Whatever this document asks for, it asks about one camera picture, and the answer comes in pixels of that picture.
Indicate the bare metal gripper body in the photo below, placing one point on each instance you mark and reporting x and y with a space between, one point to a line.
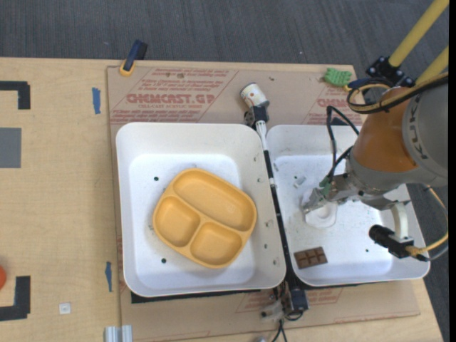
342 189

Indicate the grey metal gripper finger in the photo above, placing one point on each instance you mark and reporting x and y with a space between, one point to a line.
309 205
318 194

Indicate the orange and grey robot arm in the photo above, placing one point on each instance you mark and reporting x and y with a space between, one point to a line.
384 137

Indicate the white plastic cup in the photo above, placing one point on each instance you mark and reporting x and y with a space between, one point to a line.
326 218

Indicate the small white plastic piece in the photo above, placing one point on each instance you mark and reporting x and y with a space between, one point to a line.
300 181

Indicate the thin black and white rod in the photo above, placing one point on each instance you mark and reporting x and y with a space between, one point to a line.
274 187

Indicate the brown chocolate bar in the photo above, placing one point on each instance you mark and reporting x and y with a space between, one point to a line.
310 258

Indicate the white plastic tray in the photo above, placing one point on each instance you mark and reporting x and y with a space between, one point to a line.
349 255
142 208

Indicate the yellow divided plate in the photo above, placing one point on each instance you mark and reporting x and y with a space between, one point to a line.
210 198

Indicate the brown cardboard board, red print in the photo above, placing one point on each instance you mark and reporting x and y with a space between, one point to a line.
213 84

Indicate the yellow pole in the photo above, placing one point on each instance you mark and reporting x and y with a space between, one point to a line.
420 23
434 66

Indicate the small white square tile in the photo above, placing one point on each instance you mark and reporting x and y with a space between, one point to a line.
64 308

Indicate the orange round object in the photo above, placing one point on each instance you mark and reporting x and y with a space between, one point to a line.
2 277

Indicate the black cylinder on white bracket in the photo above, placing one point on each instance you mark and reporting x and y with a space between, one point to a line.
390 239

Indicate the black pole base mount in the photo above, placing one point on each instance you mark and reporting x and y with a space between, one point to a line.
383 69

